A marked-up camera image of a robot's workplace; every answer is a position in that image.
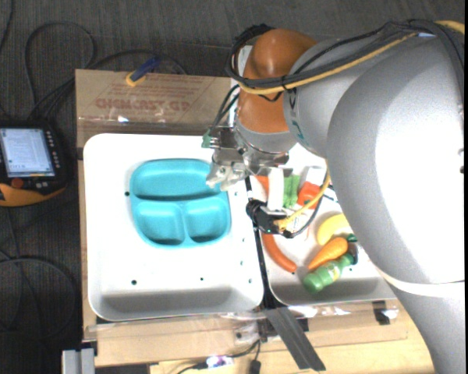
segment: wooden table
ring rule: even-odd
[[[90,73],[83,71],[83,76]],[[229,80],[223,79],[228,89]],[[77,87],[77,102],[83,88]],[[82,118],[82,104],[77,104],[78,118]],[[78,121],[78,149],[94,134],[114,132],[114,124]],[[197,127],[190,128],[191,133]],[[90,308],[87,297],[87,237],[85,222],[85,192],[83,159],[78,161],[80,188],[80,228],[83,279],[83,340],[96,347],[96,367],[159,363],[149,367],[152,374],[174,374],[208,355],[238,353],[250,345],[237,334],[253,327],[255,321],[244,322],[220,315],[139,320],[124,323],[100,323]],[[399,314],[391,325],[381,326],[374,317],[371,304],[342,306],[350,314],[331,314],[308,319],[307,338],[316,347],[330,374],[345,373],[427,373],[434,372],[431,357],[415,324],[399,301],[387,301],[388,307]],[[254,354],[237,358],[235,365],[217,369],[217,374],[247,373]],[[276,336],[261,345],[259,360],[262,373],[290,374],[299,370],[284,343]]]

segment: blue divided plate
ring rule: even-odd
[[[217,242],[228,233],[227,192],[206,184],[210,165],[197,159],[162,159],[140,165],[130,178],[133,222],[140,237],[161,247]]]

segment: yellow cable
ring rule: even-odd
[[[326,188],[329,186],[330,182],[331,182],[331,176],[329,175],[329,171],[327,171],[326,172],[326,177],[324,179],[324,182],[322,183],[321,189],[319,190],[317,195],[311,201],[309,201],[308,203],[303,205],[301,208],[299,208],[291,216],[288,216],[285,219],[279,219],[278,221],[274,221],[274,223],[279,227],[279,230],[284,231],[288,227],[288,224],[290,224],[299,215],[301,215],[303,212],[305,212],[307,209],[309,209],[312,205],[314,205],[316,202],[318,202],[319,199],[321,199],[322,196],[324,195],[324,192],[326,191]]]
[[[460,32],[461,34],[465,34],[464,23],[456,22],[456,21],[435,21],[435,23],[446,26],[452,30],[455,30],[456,32]]]
[[[304,84],[312,83],[312,82],[315,82],[316,80],[320,80],[320,79],[326,78],[328,76],[335,75],[335,74],[340,73],[340,72],[342,72],[342,71],[344,71],[346,69],[352,68],[353,66],[359,65],[360,63],[365,62],[368,59],[371,59],[371,58],[375,57],[376,55],[381,54],[382,52],[388,50],[389,48],[392,48],[392,47],[396,46],[397,44],[400,44],[403,41],[405,41],[408,38],[410,38],[412,36],[415,36],[415,35],[416,34],[408,34],[405,37],[402,37],[402,38],[400,38],[400,39],[398,39],[396,41],[393,41],[392,43],[386,44],[382,48],[379,48],[379,49],[377,49],[375,51],[372,51],[371,53],[369,53],[367,55],[364,55],[363,57],[358,58],[355,61],[352,61],[352,62],[350,62],[348,64],[339,66],[339,67],[334,68],[334,69],[332,69],[330,71],[324,72],[324,73],[322,73],[320,75],[312,76],[312,77],[310,77],[308,79],[303,79],[303,80],[300,80],[298,82],[287,84],[287,85],[285,85],[285,87],[277,86],[277,87],[271,87],[269,89],[257,89],[257,88],[245,86],[241,82],[238,82],[238,84],[239,84],[239,87],[241,89],[243,89],[244,91],[246,91],[249,94],[257,94],[257,95],[263,94],[263,95],[265,95],[265,94],[277,93],[279,91],[285,91],[286,89],[292,89],[294,87],[298,87],[298,86],[302,86]]]

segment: white sink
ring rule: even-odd
[[[231,226],[214,243],[162,248],[133,221],[132,173],[172,158],[209,163],[199,136],[100,134],[83,150],[88,299],[102,319],[121,321],[256,308],[264,293],[244,182],[228,191]]]

